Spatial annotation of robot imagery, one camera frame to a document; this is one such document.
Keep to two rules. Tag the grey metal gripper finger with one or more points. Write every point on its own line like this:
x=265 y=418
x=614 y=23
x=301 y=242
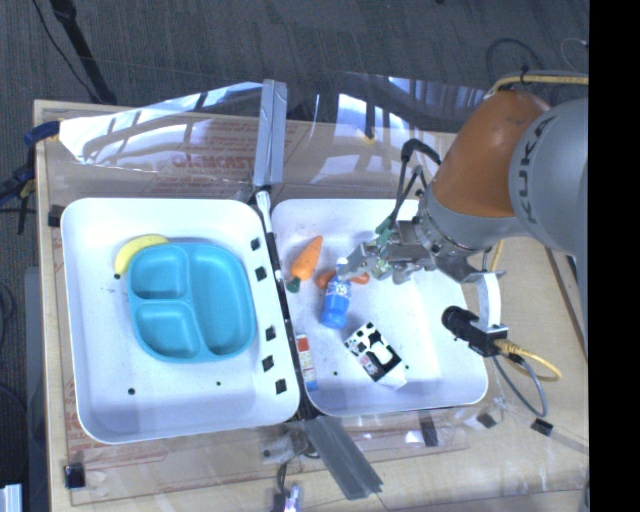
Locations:
x=405 y=272
x=361 y=255

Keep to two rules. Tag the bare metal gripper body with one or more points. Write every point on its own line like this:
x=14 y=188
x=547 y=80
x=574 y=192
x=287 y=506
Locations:
x=402 y=247

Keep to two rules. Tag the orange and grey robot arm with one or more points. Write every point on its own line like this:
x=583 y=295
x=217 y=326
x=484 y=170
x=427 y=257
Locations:
x=500 y=165

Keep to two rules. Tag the orange sausage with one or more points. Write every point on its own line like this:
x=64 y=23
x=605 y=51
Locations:
x=324 y=278

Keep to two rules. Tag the orange carrot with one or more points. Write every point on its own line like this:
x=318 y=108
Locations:
x=307 y=260

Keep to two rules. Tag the blue plastic bottle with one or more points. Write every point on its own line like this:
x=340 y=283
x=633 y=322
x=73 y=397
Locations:
x=336 y=305

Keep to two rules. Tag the white plastic tray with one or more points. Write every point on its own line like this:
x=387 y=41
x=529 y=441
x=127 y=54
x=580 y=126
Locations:
x=165 y=395
x=435 y=350

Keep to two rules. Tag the black and white carton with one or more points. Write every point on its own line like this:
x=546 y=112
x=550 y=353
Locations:
x=375 y=355

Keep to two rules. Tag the blue divided plate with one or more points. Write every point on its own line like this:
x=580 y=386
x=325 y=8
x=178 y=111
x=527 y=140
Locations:
x=220 y=290

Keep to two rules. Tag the yellow banana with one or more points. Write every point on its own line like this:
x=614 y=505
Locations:
x=131 y=248

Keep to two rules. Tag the brown cardboard board red print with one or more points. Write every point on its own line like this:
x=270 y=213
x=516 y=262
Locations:
x=150 y=475

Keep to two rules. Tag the black cylinder on white bracket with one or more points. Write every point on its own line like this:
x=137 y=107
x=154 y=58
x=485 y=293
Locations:
x=467 y=325

